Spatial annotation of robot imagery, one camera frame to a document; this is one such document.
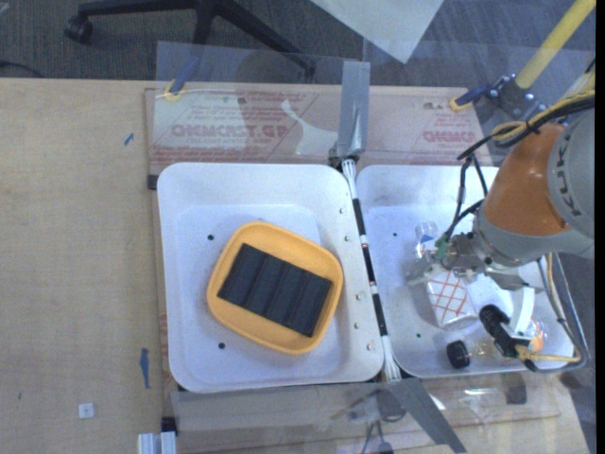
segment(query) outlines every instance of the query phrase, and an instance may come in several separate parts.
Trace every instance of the white tray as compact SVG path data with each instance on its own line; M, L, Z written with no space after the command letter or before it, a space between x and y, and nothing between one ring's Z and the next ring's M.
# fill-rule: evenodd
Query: white tray
M492 182L497 168L483 167L486 181ZM415 228L433 221L442 233L456 210L460 166L368 166L357 177L357 192L365 220L372 265L385 310L393 353L399 366L417 377L491 374L523 371L516 359L503 358L493 347L493 339L479 320L463 329L447 331L437 326L428 296L422 285L409 288L406 273L414 260L417 241ZM475 171L466 174L466 201L470 205L482 198ZM472 216L456 232L471 230ZM537 265L520 269L522 277L533 287L543 287ZM478 312L492 303L510 315L511 293L487 284L471 299ZM533 318L544 324L548 353L571 356L573 345L557 323L545 292L536 294ZM447 359L447 343L463 340L471 353L471 365L454 369ZM555 369L562 362L537 361L537 366Z
M328 166L189 164L158 181L168 357L191 392L365 381L384 353L344 177ZM304 355L268 349L213 316L206 286L218 256L242 225L266 220L328 249L345 285L317 348Z

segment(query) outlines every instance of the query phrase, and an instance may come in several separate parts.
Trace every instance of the gray floor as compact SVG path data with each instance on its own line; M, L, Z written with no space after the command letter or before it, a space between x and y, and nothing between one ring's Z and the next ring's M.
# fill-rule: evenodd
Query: gray floor
M0 77L155 79L157 43L186 43L192 37L193 12L159 12L94 18L92 43L76 44L63 36L63 28L78 4L87 1L93 0L0 0L10 5L0 17ZM308 0L238 1L305 53L370 60L372 84L473 88L518 72L575 0L445 0L406 65L364 44ZM263 48L221 20L208 44ZM592 12L532 91L545 103L556 101L595 51ZM482 119L486 132L491 120L493 115ZM595 263L575 256L562 261L591 352L587 367L562 381L596 452Z

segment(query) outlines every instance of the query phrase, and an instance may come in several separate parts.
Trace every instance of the yellow oval frame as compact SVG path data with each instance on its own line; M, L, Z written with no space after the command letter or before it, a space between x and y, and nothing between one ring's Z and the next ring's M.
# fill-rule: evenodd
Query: yellow oval frame
M332 282L312 337L217 296L243 243ZM206 297L210 311L220 323L268 348L299 355L311 351L323 339L336 311L343 283L342 267L328 250L282 227L255 221L237 229L225 246L210 277Z

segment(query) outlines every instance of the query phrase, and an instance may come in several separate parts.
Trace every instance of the small white square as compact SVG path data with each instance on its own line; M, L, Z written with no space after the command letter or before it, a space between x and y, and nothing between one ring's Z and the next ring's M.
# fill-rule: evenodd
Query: small white square
M90 419L95 417L95 404L79 404L78 412L80 419Z

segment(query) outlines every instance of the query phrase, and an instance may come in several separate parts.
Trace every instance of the orange object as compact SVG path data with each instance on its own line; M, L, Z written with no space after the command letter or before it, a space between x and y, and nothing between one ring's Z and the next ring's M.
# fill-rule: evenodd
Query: orange object
M248 244L332 283L311 337L273 322L218 297L242 244ZM216 262L206 291L215 318L240 335L268 348L298 355L315 348L325 335L337 308L344 274L338 260L318 244L266 222L250 222L231 237Z
M548 158L562 131L562 125L546 123L510 151L483 202L492 225L526 236L570 229L550 199L547 182Z

